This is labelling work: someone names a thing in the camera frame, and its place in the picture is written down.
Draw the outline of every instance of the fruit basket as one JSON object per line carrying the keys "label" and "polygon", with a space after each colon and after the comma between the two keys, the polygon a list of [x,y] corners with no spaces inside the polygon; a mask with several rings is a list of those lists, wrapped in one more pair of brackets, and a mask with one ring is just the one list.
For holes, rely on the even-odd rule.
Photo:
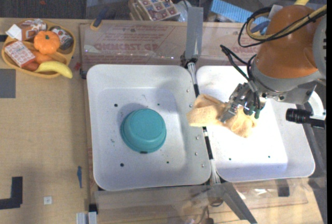
{"label": "fruit basket", "polygon": [[[68,65],[71,61],[71,58],[74,54],[75,46],[76,46],[76,38],[75,38],[74,34],[70,30],[64,28],[61,25],[55,24],[53,22],[50,22],[50,21],[44,20],[44,19],[43,19],[43,22],[45,22],[45,24],[46,24],[47,31],[57,27],[58,29],[65,31],[72,38],[70,46],[68,46],[66,49],[59,48],[59,49],[57,49],[56,53],[49,54],[49,56],[52,58],[53,61],[58,61],[68,67]],[[14,41],[18,41],[18,40],[16,38],[8,36],[6,41],[4,42],[4,45],[3,45],[3,48],[1,51],[2,58],[4,59],[5,63],[8,66],[10,66],[18,71],[24,72],[26,74],[36,76],[36,77],[41,77],[41,78],[55,78],[55,77],[58,77],[61,75],[59,72],[55,72],[55,71],[34,72],[34,71],[30,71],[28,69],[21,68],[20,66],[18,66],[16,64],[16,62],[14,62],[14,60],[5,52],[5,47],[12,44]],[[37,49],[34,47],[34,38],[22,40],[22,42],[29,50],[37,51]]]}

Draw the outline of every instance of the wooden table surface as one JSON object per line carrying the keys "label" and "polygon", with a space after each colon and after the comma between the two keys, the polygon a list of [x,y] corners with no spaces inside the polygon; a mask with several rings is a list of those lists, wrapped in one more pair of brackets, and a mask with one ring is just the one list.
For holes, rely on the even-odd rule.
{"label": "wooden table surface", "polygon": [[[0,18],[0,35],[20,20]],[[85,80],[75,68],[80,62],[79,26],[90,21],[49,20],[70,29],[76,36],[77,46],[70,63],[74,77],[43,79],[16,72],[16,97],[0,99],[0,199],[10,198],[12,177],[23,177],[23,203],[20,208],[0,210],[0,223],[76,223],[76,214],[87,212],[91,201]],[[10,67],[0,59],[0,69]],[[77,177],[79,166],[82,187]],[[323,223],[314,194],[303,182],[305,203],[252,209],[258,223]],[[43,199],[48,196],[52,197],[52,204],[44,205]],[[226,204],[211,208],[210,216],[215,223],[248,223],[239,220]],[[130,223],[167,223],[167,220]]]}

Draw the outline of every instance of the white tray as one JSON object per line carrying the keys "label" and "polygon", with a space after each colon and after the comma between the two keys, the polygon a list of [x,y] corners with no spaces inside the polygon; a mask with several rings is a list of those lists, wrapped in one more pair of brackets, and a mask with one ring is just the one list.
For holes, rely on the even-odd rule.
{"label": "white tray", "polygon": [[[197,70],[197,82],[201,94],[227,102],[246,80],[232,66],[203,66]],[[268,100],[248,138],[224,127],[207,127],[220,177],[242,182],[310,176],[315,163],[303,126],[285,119],[287,109],[295,107]]]}
{"label": "white tray", "polygon": [[[108,191],[198,185],[211,174],[202,129],[186,114],[195,101],[190,74],[180,66],[96,65],[87,74],[93,174]],[[120,125],[136,109],[157,111],[166,123],[163,146],[149,154],[130,149]]]}

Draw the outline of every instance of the teal hat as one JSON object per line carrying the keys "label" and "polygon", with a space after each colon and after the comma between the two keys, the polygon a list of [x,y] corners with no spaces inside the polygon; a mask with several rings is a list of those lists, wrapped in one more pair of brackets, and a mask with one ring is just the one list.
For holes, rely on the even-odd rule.
{"label": "teal hat", "polygon": [[140,153],[158,150],[166,139],[162,116],[151,109],[139,109],[128,114],[121,124],[121,137],[128,147]]}

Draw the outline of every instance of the banana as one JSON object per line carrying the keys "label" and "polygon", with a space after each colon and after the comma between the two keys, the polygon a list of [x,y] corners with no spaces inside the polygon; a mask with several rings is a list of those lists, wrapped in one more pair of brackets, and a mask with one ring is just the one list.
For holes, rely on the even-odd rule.
{"label": "banana", "polygon": [[48,61],[41,63],[38,67],[37,70],[34,72],[39,73],[39,72],[57,72],[67,78],[73,78],[73,72],[71,69],[58,61]]}

